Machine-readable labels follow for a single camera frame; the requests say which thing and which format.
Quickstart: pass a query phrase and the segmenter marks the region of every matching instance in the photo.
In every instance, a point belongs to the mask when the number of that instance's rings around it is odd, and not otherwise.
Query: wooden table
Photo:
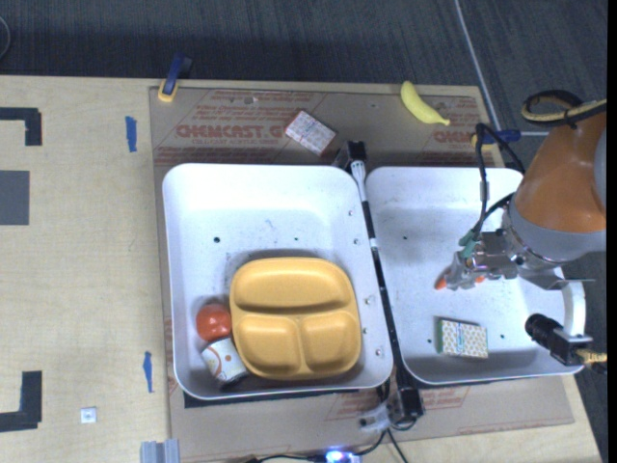
[[[23,122],[0,122],[0,170],[30,173],[29,225],[0,225],[0,411],[18,410],[21,372],[42,371],[42,422],[0,433],[1,461],[125,463],[139,461],[143,441],[171,437],[166,366],[153,364],[153,393],[143,370],[146,351],[165,358],[148,110],[158,83],[0,77],[0,106],[38,108],[43,130],[42,147],[26,147]],[[481,101],[475,88],[466,91]],[[137,121],[133,152],[127,116]],[[600,461],[576,382],[563,384],[574,423],[408,442],[404,451],[415,462]],[[81,423],[80,410],[91,406],[97,422]],[[382,445],[364,461],[397,456]]]

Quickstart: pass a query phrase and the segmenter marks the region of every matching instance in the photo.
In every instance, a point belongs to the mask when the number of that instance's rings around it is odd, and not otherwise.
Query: orange divided plate
[[[235,346],[255,375],[317,379],[358,361],[362,340],[354,289],[328,260],[253,260],[235,273],[229,306]]]

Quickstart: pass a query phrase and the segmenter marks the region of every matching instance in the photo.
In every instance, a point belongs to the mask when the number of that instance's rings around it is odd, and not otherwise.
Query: can
[[[210,373],[222,384],[236,381],[248,374],[231,337],[213,341],[204,349],[201,357]]]

